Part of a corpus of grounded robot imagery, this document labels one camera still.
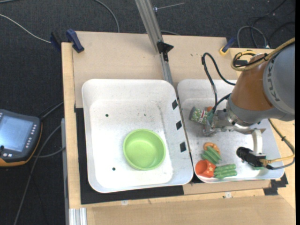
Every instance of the black bracket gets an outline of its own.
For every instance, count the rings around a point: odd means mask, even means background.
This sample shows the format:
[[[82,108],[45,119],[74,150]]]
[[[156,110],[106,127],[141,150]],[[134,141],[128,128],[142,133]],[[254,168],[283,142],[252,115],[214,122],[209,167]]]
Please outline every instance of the black bracket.
[[[280,178],[280,180],[276,181],[274,179],[271,180],[271,187],[270,188],[264,188],[264,194],[265,195],[278,195],[278,188],[285,188],[286,185],[289,184],[286,178],[285,173]]]
[[[158,48],[159,53],[163,53],[164,60],[165,60],[166,62],[168,62],[168,61],[169,61],[169,59],[168,59],[168,52],[169,52],[172,48],[174,48],[174,46],[169,45],[169,44],[164,43],[164,42],[162,42],[162,41],[159,40],[159,41],[157,42],[157,48]]]

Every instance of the white cable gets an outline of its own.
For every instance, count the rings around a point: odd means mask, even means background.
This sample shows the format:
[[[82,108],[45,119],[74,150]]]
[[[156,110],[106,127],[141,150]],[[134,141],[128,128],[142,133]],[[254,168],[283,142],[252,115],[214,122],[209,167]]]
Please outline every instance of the white cable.
[[[30,35],[32,35],[33,37],[35,37],[35,38],[37,38],[37,39],[39,39],[39,40],[42,40],[43,42],[51,43],[50,41],[44,40],[44,39],[42,39],[42,38],[40,38],[40,37],[38,37],[38,36],[32,34],[32,33],[29,32],[26,28],[24,28],[22,25],[18,24],[16,21],[12,20],[11,18],[9,18],[9,17],[7,17],[7,16],[5,16],[5,15],[3,15],[3,14],[0,14],[0,16],[6,18],[6,19],[8,19],[9,21],[13,22],[14,24],[18,25],[20,28],[22,28],[23,30],[25,30],[26,32],[28,32],[28,33],[29,33]]]

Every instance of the white tray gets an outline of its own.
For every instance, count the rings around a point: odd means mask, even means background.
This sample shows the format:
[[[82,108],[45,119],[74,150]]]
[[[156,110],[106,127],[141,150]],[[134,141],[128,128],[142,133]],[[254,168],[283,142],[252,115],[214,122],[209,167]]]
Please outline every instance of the white tray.
[[[153,188],[188,183],[193,166],[173,86],[163,80],[92,79],[82,87],[88,179],[98,192]],[[132,168],[123,154],[128,133],[145,128],[166,144],[156,169]]]
[[[214,80],[217,88],[218,99],[229,94],[233,90],[233,86],[222,80]],[[215,143],[221,151],[222,161],[218,165],[236,164],[237,176],[227,177],[224,179],[205,178],[197,175],[203,182],[225,182],[240,180],[261,180],[261,179],[277,179],[282,177],[284,169],[278,170],[254,170],[247,162],[242,163],[241,159],[236,155],[239,147],[247,147],[253,150],[253,139],[251,135],[243,135],[234,132],[219,132],[212,137],[206,137],[203,134],[203,125],[190,121],[189,115],[195,106],[200,109],[214,105],[214,95],[209,80],[183,80],[178,84],[178,95],[183,113],[183,119],[187,131],[187,138],[191,149],[191,156],[194,167],[199,160],[202,160],[203,145],[206,142]],[[226,102],[222,102],[217,109],[226,107]],[[273,136],[268,120],[263,120],[259,125],[253,125],[253,128],[266,128],[262,133],[263,147],[262,151],[267,155],[267,159],[279,158],[280,153]],[[282,162],[273,163],[272,166],[282,166]]]

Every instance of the black floor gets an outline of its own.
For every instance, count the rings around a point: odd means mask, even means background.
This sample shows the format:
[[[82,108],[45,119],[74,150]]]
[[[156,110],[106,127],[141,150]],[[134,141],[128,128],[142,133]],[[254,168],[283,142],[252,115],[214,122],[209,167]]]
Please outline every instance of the black floor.
[[[100,0],[114,13],[120,31],[144,33],[134,0]],[[161,30],[181,35],[226,37],[262,17],[255,27],[275,48],[295,36],[295,0],[151,0],[156,7],[184,2],[160,9]],[[38,37],[50,39],[52,31],[66,41],[67,29],[117,32],[113,16],[92,0],[21,0],[0,2],[0,14],[10,17]],[[250,30],[240,33],[242,47],[264,47],[262,36]],[[60,53],[8,19],[0,16],[0,109],[39,115],[63,100]],[[44,121],[43,143],[64,117],[60,107]],[[42,154],[61,147],[57,132]],[[23,196],[30,168],[28,165],[0,169],[0,224],[12,225]],[[18,219],[19,225],[62,225],[65,221],[62,156],[38,160]]]

